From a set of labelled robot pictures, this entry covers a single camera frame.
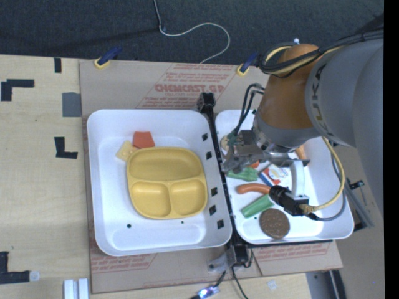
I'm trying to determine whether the brown cardboard board red print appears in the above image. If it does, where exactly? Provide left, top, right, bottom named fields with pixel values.
left=78, top=59, right=344, bottom=294

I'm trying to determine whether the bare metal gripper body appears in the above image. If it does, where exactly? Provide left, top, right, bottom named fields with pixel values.
left=231, top=129, right=300, bottom=169

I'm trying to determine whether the green cucumber piece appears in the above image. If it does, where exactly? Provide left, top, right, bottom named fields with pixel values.
left=240, top=194, right=276, bottom=219

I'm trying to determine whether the yellow divided plate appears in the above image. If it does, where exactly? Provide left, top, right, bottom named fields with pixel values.
left=126, top=146, right=209, bottom=221

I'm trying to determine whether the orange sausage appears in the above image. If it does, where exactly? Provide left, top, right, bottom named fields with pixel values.
left=236, top=183, right=272, bottom=196

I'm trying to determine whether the brown round cookie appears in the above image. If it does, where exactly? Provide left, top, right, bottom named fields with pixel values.
left=259, top=207, right=291, bottom=240

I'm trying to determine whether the black cylinder on white bracket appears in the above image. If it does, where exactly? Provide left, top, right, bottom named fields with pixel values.
left=268, top=159, right=310, bottom=217

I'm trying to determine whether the black block with thin wires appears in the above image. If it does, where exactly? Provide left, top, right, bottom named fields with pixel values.
left=198, top=92, right=217, bottom=115
left=228, top=242, right=251, bottom=267

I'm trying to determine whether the white packet red blue print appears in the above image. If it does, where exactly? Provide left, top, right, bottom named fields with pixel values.
left=258, top=163, right=291, bottom=187

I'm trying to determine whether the thin black rod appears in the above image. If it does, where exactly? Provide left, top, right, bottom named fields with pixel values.
left=205, top=110, right=239, bottom=246

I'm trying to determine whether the orange pizza slice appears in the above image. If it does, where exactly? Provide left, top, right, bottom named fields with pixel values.
left=132, top=131, right=156, bottom=150

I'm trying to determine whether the yellow cracker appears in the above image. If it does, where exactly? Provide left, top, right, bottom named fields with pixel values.
left=115, top=140, right=138, bottom=163

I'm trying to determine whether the white plastic tray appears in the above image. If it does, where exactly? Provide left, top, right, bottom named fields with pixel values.
left=214, top=109, right=355, bottom=245
left=86, top=108, right=234, bottom=257

